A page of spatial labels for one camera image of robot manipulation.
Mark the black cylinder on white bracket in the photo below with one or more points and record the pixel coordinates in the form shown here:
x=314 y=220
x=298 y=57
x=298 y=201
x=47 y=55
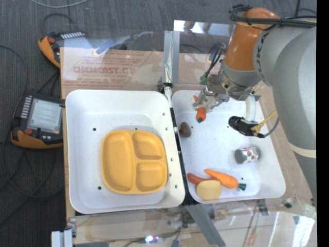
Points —
x=242 y=125

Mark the white plastic tray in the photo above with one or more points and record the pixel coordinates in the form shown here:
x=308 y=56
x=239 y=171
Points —
x=84 y=150
x=218 y=138

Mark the brown toy mushroom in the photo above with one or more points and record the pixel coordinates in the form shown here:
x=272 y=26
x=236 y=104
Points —
x=185 y=129

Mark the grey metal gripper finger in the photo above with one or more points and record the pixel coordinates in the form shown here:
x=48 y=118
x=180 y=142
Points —
x=199 y=102
x=214 y=102

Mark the large orange carrot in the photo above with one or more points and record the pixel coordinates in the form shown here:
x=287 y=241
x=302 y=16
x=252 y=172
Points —
x=223 y=178

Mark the pale yellow toy bread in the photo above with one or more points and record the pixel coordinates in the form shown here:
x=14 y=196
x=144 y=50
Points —
x=208 y=190

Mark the red-orange toy sausage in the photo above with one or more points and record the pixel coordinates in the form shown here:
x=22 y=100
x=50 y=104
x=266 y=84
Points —
x=194 y=178

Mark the small orange carrot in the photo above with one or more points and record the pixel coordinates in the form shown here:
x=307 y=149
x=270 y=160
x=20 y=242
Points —
x=201 y=114

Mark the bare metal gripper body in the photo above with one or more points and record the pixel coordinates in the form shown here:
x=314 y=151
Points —
x=232 y=87

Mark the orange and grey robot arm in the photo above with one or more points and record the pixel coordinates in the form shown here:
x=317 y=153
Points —
x=288 y=68

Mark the white can with red print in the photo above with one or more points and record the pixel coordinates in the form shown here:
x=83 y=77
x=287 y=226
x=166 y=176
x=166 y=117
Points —
x=248 y=155

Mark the yellow divided plate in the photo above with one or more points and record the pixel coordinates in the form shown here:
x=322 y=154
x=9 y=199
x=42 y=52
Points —
x=117 y=161

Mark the brown cardboard board red print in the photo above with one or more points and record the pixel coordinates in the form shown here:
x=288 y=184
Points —
x=108 y=71

